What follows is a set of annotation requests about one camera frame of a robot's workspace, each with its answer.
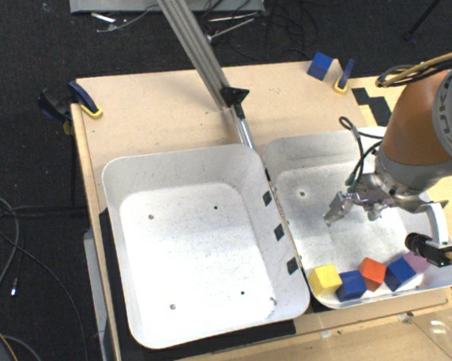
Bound pink cube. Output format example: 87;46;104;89
402;248;432;276

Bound orange cube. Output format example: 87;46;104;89
356;254;390;294

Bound white plastic tray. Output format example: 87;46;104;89
98;135;316;355
260;116;452;317

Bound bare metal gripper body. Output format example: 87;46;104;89
349;166;430;220

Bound yellow cube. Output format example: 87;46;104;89
305;262;345;299

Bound black cylinder on white bracket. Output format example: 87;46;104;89
399;197;452;273

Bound blue cube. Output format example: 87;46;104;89
333;268;370;303
303;49;337;83
381;255;419;294

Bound pale wood board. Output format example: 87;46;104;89
74;37;452;361

